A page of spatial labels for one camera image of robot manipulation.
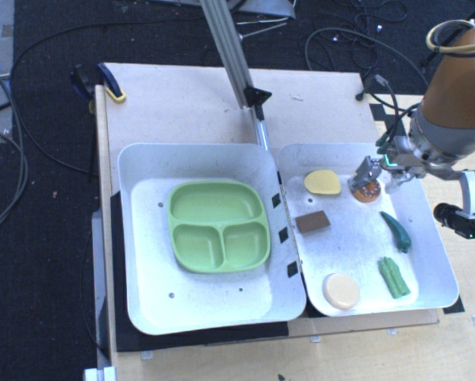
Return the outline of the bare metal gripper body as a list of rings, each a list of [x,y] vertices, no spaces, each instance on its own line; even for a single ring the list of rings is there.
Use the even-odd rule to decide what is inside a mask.
[[[454,170],[458,158],[440,152],[423,137],[395,136],[381,146],[381,155],[381,167],[397,179],[460,178],[460,171]]]

